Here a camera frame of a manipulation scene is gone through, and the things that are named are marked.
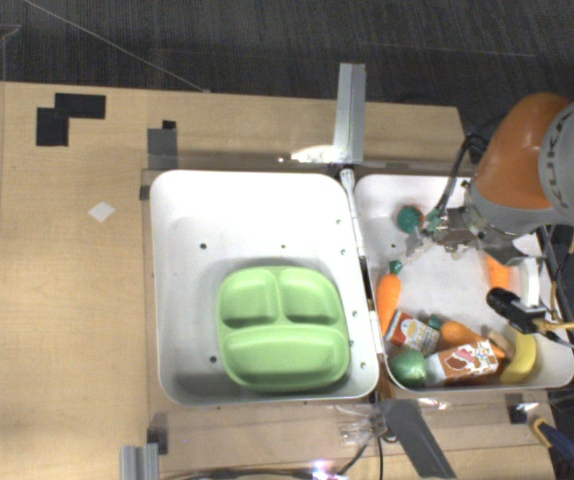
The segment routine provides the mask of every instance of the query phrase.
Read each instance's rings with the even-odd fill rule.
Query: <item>orange carrot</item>
[[[396,274],[385,274],[376,288],[376,311],[380,321],[380,332],[383,336],[387,333],[391,319],[398,307],[401,283]]]
[[[485,340],[485,338],[476,334],[469,327],[454,321],[445,322],[440,326],[440,338],[444,348],[460,347],[467,343]],[[491,343],[491,349],[498,359],[505,359],[506,354],[493,343]]]
[[[492,288],[509,287],[509,267],[505,267],[498,263],[494,258],[487,255],[487,271],[489,272],[489,281]]]

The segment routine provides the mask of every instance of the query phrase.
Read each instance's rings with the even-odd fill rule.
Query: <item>green plate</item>
[[[225,370],[254,391],[287,393],[333,384],[349,366],[347,323],[336,287],[297,267],[229,275],[218,292]]]

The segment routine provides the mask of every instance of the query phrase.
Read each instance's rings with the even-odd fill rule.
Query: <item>toy sink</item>
[[[427,213],[445,182],[410,175],[359,181],[356,206],[374,284],[405,247],[396,212],[415,204]],[[462,190],[452,204],[461,202]],[[172,401],[356,399],[375,388],[383,344],[338,182],[320,174],[168,171],[154,181],[150,203],[158,374]],[[539,254],[535,237],[517,245]],[[454,259],[430,249],[401,274],[399,307],[508,334],[506,321],[485,303],[480,263],[476,251]],[[549,280],[541,278],[547,290]],[[571,351],[540,339],[538,347],[536,368],[519,386],[443,389],[567,384]]]

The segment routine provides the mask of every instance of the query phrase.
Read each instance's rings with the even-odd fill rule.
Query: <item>yellow banana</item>
[[[534,367],[536,362],[536,339],[531,334],[522,334],[515,329],[514,359],[509,363],[503,373],[500,374],[501,384],[518,384]]]

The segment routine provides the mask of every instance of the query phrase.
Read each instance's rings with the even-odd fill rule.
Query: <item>wooden table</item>
[[[71,119],[69,147],[37,147],[36,109],[53,107],[56,92],[105,95],[106,118]],[[176,121],[184,152],[281,156],[329,144],[334,115],[333,101],[0,83],[0,480],[117,479],[120,447],[144,444],[147,129]],[[445,166],[462,135],[453,108],[367,105],[366,157]],[[101,202],[115,209],[102,223],[88,214]],[[544,393],[528,400],[551,419]],[[508,423],[502,397],[448,402],[455,410],[425,417],[459,478],[553,478],[548,452]],[[175,409],[189,447],[161,457],[166,472],[309,459],[297,429],[316,422],[333,433],[316,435],[325,457],[354,452],[328,407],[301,409],[313,411],[305,427],[274,430],[272,442],[241,425],[244,415]],[[214,445],[224,427],[239,438],[227,448]],[[386,478],[416,478],[399,445],[385,453]],[[352,478],[377,478],[375,448],[365,455]]]

